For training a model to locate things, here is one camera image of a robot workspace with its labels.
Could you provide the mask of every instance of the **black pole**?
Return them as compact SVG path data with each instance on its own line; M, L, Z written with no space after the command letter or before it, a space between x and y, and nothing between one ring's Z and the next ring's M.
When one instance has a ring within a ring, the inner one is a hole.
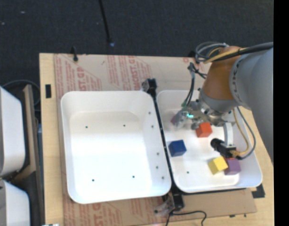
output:
M98 0L98 2L99 2L99 6L101 8L102 16L103 16L105 32L106 32L106 35L107 35L107 42L110 44L111 47L114 47L114 42L112 41L112 39L110 37L110 33L109 33L109 28L108 28L106 14L105 14L105 11L104 11L103 1L102 0Z

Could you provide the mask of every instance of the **red block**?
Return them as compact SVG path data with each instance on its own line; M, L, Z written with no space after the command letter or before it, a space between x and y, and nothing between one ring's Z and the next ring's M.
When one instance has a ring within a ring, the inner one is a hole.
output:
M209 122L204 122L196 129L197 137L208 137L212 133L211 125Z

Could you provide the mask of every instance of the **cardboard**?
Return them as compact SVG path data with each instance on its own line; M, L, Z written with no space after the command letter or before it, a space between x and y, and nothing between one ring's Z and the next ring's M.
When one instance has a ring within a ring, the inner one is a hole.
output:
M107 56L55 54L56 97L73 90L139 90L142 82L155 78L157 93L165 89L188 90L191 77L187 67L192 58L151 56ZM206 73L209 65L198 69ZM203 78L196 75L195 89ZM59 130L65 226L131 226L166 222L167 217L154 213L162 197L122 200L95 204L73 202L66 186L62 130ZM208 217L256 212L250 189L183 196L182 212L204 210ZM174 216L171 221L203 218L202 214Z

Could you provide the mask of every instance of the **cube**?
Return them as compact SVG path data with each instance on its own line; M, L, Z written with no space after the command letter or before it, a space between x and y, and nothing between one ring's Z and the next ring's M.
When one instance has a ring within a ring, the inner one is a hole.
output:
M228 165L223 156L217 157L209 162L209 169L214 175L227 168L228 168Z
M212 128L209 122L204 122L196 129L197 137L208 137L212 133Z
M235 175L241 171L240 162L235 158L226 158L228 168L225 169L225 175Z
M172 141L169 144L169 152L172 157L181 156L186 152L186 147L183 140Z

